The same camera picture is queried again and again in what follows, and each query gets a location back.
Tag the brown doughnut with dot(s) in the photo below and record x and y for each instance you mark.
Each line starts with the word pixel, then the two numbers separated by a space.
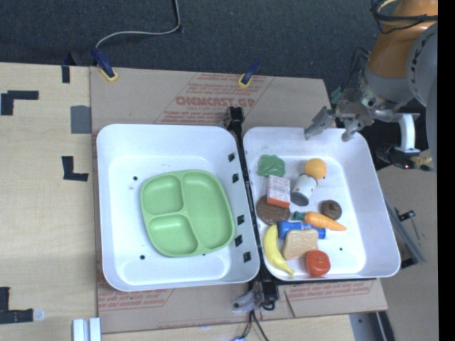
pixel 331 209

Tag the white small can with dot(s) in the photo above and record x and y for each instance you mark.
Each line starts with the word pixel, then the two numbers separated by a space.
pixel 304 188

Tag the white plastic tray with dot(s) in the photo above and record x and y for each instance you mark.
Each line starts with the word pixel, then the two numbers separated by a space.
pixel 355 233
pixel 124 208

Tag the black cylinder on white bracket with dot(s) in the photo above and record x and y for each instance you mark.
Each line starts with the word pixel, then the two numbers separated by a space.
pixel 405 140

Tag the orange ball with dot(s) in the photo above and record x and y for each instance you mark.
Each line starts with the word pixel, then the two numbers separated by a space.
pixel 315 168

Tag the tan bread slice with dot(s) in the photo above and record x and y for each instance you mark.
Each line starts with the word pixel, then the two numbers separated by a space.
pixel 299 243

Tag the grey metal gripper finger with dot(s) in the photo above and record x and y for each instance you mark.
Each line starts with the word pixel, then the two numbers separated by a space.
pixel 349 129
pixel 318 123

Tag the thin black rod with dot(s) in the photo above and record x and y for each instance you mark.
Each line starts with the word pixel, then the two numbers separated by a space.
pixel 247 187

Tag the green divided plate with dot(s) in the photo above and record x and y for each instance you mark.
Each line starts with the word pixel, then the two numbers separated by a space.
pixel 186 213

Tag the brown round biscuit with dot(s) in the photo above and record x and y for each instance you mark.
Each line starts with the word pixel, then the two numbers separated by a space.
pixel 270 213

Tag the green lettuce leaf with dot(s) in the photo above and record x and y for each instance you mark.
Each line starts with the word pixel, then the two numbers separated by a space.
pixel 271 165

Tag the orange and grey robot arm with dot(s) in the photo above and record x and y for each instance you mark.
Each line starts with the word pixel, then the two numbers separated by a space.
pixel 405 48

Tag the orange carrot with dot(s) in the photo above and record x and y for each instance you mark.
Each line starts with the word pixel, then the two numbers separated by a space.
pixel 320 220

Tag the orange and white carton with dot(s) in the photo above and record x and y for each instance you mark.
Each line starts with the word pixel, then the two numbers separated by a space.
pixel 278 190

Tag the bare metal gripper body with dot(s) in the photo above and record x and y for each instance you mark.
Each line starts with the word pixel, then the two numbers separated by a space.
pixel 357 106

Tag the brown cardboard board red print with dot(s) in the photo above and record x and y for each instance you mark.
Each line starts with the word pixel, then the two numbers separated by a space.
pixel 149 98

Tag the blue bottle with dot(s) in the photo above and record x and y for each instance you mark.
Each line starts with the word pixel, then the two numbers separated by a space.
pixel 289 226

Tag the yellow banana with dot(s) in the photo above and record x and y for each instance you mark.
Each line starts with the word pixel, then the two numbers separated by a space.
pixel 273 250

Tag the red tomato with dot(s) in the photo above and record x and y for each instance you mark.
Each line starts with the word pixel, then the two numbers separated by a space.
pixel 317 263

